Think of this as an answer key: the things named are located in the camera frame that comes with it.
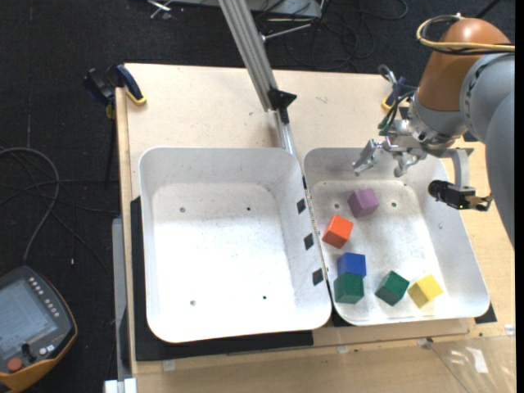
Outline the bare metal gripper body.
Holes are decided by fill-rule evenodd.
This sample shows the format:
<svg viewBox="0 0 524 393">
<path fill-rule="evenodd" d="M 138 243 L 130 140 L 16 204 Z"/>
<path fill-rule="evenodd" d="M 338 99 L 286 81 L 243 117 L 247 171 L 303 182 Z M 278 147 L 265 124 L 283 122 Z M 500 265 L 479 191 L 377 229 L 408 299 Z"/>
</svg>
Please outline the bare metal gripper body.
<svg viewBox="0 0 524 393">
<path fill-rule="evenodd" d="M 446 157 L 455 141 L 455 123 L 447 120 L 394 120 L 382 128 L 389 151 L 420 151 Z"/>
</svg>

